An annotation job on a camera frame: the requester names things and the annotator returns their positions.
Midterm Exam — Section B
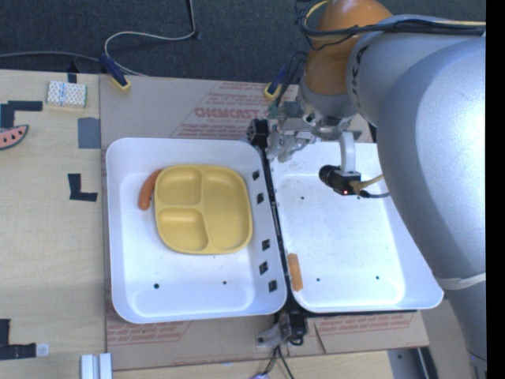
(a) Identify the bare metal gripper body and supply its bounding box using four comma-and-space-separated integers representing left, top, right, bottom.
275, 100, 363, 144

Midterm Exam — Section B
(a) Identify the thin black rod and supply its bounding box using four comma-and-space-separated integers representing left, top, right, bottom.
256, 142, 296, 316

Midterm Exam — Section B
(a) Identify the yellow divided plate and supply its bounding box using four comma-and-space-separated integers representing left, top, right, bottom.
153, 163, 254, 257

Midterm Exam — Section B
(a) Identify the white plastic tray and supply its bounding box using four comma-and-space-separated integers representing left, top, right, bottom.
269, 139, 445, 315
105, 137, 288, 325

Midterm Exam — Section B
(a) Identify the brown cardboard board, red print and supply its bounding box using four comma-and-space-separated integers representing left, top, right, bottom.
98, 73, 431, 371

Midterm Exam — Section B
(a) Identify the orange flat toy strip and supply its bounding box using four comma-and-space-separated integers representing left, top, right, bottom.
286, 252, 305, 293

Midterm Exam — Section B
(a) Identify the orange sausage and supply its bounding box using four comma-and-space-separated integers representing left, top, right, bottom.
137, 168, 164, 212

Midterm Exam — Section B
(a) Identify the white patterned packet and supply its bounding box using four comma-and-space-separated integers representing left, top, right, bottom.
46, 80, 88, 111

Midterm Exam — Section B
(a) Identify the red watermelon slice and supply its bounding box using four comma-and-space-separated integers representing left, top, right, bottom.
0, 124, 30, 151

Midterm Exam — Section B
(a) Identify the black block with wires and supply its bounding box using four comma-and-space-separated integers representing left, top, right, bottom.
255, 311, 309, 350
245, 118, 271, 147

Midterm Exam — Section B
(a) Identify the black cylinder on white bracket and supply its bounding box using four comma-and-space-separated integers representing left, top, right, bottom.
318, 131, 362, 197

